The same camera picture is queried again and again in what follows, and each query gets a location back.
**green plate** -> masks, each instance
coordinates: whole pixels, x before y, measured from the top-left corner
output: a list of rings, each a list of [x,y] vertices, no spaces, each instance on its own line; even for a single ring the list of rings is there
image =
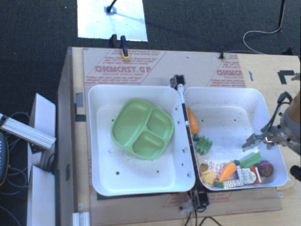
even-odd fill
[[[172,118],[142,99],[129,100],[111,126],[111,137],[117,145],[149,160],[158,158],[164,152],[173,132]]]

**toy carrot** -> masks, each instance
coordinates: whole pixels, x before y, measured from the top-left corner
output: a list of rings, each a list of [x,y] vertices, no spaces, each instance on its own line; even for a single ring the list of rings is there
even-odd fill
[[[228,177],[230,177],[234,172],[236,171],[236,165],[234,162],[229,162],[228,164],[226,164],[223,169],[222,172],[220,174],[220,179],[219,182],[223,182],[224,180],[226,180]]]
[[[187,114],[188,114],[188,121],[189,121],[191,133],[193,135],[197,134],[199,132],[198,121],[189,107],[187,107]]]

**white tray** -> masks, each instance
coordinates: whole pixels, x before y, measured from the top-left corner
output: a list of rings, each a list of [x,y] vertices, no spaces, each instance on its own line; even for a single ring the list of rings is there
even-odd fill
[[[168,113],[174,134],[163,154],[140,159],[117,146],[110,127],[132,98],[147,100]],[[88,94],[92,182],[105,196],[189,191],[195,183],[182,103],[178,92],[162,86],[97,85]]]
[[[226,164],[232,160],[247,158],[255,152],[274,166],[274,174],[262,178],[262,183],[240,187],[218,188],[204,184],[210,190],[234,190],[256,187],[282,186],[287,181],[287,171],[278,145],[271,150],[261,143],[243,152],[242,145],[252,134],[260,134],[269,121],[269,113],[263,96],[254,89],[190,87],[185,91],[186,106],[196,116],[199,135],[211,140],[212,146],[205,160]]]

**black carpet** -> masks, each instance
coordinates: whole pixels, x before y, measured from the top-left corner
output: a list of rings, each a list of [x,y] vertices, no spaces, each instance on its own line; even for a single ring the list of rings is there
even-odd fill
[[[149,41],[128,46],[249,51],[243,35],[249,30],[276,30],[280,5],[281,0],[143,0]],[[246,41],[262,53],[281,54],[292,47],[300,55],[300,20],[301,0],[286,0],[281,32],[249,34]],[[108,47],[107,40],[77,37],[77,0],[0,0],[0,113],[30,113],[36,92],[56,103],[68,46]],[[14,148],[11,160],[13,167],[26,167],[25,143]],[[26,201],[26,189],[13,196],[0,194],[0,205],[22,225]],[[0,226],[6,225],[17,224],[0,208]]]

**purple toy onion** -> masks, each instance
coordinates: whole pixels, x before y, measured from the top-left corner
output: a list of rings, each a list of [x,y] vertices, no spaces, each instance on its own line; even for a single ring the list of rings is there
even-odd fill
[[[274,173],[274,167],[271,163],[264,160],[258,163],[258,171],[260,176],[268,178]]]

